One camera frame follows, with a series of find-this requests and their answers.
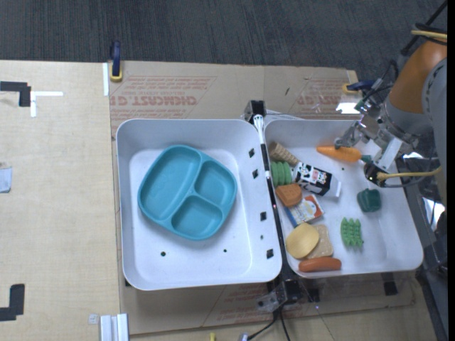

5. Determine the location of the green ridged pea pod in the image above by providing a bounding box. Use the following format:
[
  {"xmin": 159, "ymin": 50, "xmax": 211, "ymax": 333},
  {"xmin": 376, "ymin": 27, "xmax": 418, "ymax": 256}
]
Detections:
[{"xmin": 269, "ymin": 160, "xmax": 294, "ymax": 188}]

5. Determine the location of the black and white milk carton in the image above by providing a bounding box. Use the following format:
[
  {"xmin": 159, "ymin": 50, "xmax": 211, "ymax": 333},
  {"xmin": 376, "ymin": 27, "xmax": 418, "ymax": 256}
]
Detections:
[{"xmin": 291, "ymin": 161, "xmax": 343, "ymax": 199}]

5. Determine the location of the blue divided plate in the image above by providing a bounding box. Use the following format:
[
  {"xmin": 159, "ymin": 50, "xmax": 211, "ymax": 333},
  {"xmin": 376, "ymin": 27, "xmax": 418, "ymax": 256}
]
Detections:
[{"xmin": 136, "ymin": 144, "xmax": 238, "ymax": 242}]

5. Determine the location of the orange carrot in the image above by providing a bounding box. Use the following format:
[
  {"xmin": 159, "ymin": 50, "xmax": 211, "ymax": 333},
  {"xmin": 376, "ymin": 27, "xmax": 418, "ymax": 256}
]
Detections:
[{"xmin": 316, "ymin": 145, "xmax": 374, "ymax": 164}]

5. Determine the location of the orange waffle biscuit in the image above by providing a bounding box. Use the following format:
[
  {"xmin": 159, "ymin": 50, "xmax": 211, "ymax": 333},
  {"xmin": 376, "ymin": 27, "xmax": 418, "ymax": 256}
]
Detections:
[{"xmin": 274, "ymin": 183, "xmax": 304, "ymax": 208}]

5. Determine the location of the brown cardboard board red print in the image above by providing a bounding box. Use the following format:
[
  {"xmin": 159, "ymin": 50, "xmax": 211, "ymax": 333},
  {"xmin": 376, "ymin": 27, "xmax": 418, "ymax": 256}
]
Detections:
[{"xmin": 107, "ymin": 60, "xmax": 417, "ymax": 336}]

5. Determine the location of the thin black and white rod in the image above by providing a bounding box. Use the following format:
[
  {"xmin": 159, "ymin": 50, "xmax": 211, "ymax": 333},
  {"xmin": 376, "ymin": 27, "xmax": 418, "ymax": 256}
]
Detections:
[{"xmin": 253, "ymin": 114, "xmax": 289, "ymax": 284}]

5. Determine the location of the black block with thin wires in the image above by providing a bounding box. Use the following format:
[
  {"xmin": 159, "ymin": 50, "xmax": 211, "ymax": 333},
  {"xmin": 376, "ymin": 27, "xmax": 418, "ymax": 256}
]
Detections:
[
  {"xmin": 279, "ymin": 278, "xmax": 304, "ymax": 304},
  {"xmin": 244, "ymin": 99, "xmax": 267, "ymax": 122}
]

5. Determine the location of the green bumpy vegetable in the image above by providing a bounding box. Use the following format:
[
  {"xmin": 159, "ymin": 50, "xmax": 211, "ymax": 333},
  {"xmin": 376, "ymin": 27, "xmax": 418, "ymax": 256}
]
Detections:
[{"xmin": 339, "ymin": 217, "xmax": 365, "ymax": 249}]

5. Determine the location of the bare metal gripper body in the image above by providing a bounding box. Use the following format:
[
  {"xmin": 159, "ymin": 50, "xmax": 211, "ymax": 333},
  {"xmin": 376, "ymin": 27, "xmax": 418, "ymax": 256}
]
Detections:
[{"xmin": 356, "ymin": 110, "xmax": 395, "ymax": 148}]

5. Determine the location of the white plastic tray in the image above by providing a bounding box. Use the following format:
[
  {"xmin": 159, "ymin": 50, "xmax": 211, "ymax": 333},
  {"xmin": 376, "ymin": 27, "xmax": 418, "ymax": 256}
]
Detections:
[
  {"xmin": 115, "ymin": 118, "xmax": 284, "ymax": 292},
  {"xmin": 263, "ymin": 119, "xmax": 425, "ymax": 280}
]

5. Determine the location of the orange sausage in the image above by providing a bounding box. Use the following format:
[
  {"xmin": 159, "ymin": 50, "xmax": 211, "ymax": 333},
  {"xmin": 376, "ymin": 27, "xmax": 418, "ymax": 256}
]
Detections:
[{"xmin": 298, "ymin": 256, "xmax": 343, "ymax": 274}]

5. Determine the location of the tan ice cream cone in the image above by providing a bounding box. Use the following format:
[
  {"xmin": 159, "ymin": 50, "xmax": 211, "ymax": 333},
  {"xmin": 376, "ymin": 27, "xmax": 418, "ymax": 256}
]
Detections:
[{"xmin": 267, "ymin": 141, "xmax": 300, "ymax": 167}]

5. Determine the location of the black cylinder on white bracket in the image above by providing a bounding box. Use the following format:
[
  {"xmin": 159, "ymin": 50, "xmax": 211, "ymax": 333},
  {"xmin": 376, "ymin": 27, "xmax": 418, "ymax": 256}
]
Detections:
[{"xmin": 363, "ymin": 139, "xmax": 405, "ymax": 188}]

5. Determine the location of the tan bread slice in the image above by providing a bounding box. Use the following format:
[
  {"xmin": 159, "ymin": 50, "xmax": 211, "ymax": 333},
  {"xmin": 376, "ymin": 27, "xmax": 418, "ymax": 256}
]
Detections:
[{"xmin": 306, "ymin": 224, "xmax": 335, "ymax": 260}]

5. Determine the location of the dark green bell pepper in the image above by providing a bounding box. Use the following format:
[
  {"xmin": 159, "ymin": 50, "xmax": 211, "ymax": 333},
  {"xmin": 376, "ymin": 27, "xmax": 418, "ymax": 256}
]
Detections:
[{"xmin": 356, "ymin": 188, "xmax": 382, "ymax": 213}]

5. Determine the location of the white and orange carton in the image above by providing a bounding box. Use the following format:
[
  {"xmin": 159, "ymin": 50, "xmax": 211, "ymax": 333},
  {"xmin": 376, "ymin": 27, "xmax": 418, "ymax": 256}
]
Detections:
[{"xmin": 284, "ymin": 193, "xmax": 326, "ymax": 229}]

